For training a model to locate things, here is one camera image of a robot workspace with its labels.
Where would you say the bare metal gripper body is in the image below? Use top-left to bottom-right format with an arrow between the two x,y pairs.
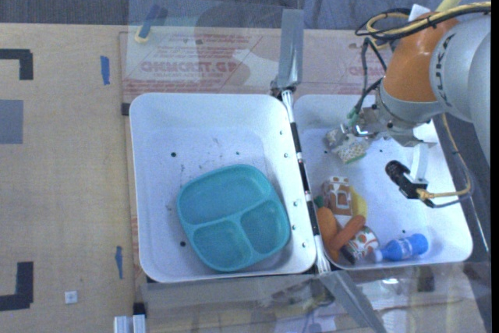
342,105 -> 437,148

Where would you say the brown and white carton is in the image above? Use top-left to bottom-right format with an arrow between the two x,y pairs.
320,175 -> 355,218

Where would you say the yellow banana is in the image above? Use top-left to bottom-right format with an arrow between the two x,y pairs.
348,185 -> 369,220

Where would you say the orange carrot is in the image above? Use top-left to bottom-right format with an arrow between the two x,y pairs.
313,195 -> 341,263

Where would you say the white plastic tray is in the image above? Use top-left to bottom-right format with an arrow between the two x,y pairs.
292,94 -> 475,271
128,91 -> 318,284

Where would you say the orange sausage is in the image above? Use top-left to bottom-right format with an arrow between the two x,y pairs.
328,214 -> 367,251

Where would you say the white can with red print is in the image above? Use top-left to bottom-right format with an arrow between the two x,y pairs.
340,225 -> 380,266

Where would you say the blue plastic bottle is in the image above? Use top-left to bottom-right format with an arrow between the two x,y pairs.
371,232 -> 430,264

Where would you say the blue divided plate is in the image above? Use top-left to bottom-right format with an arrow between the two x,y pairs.
175,163 -> 292,273

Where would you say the black cylinder on white bracket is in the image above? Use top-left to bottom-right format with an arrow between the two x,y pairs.
384,142 -> 430,200

